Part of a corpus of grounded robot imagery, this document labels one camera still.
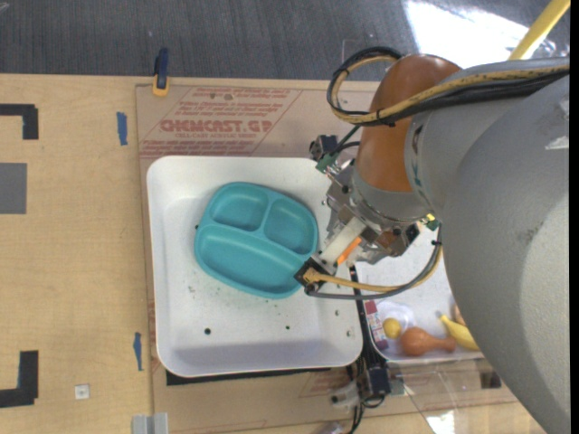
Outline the brown cardboard board, red print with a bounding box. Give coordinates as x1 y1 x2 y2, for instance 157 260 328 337
135 83 521 434

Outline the brown chicken drumstick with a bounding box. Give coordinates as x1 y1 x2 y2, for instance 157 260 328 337
399 326 458 358

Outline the white and yellow fried egg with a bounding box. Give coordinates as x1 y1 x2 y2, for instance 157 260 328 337
375 299 418 340

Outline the small red and purple carton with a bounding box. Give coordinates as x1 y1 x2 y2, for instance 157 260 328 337
364 299 391 352

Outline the blue divided plate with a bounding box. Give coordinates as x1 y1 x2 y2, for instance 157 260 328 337
193 181 320 301

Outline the black block with thin wires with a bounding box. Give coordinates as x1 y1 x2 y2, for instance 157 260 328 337
309 134 340 160
365 365 393 398

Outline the white plastic tray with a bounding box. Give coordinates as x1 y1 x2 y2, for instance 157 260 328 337
146 155 365 379
355 236 486 363

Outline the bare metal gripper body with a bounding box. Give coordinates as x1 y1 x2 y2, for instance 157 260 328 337
324 160 422 266

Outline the yellow banana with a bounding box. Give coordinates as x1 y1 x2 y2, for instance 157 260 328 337
439 314 480 353

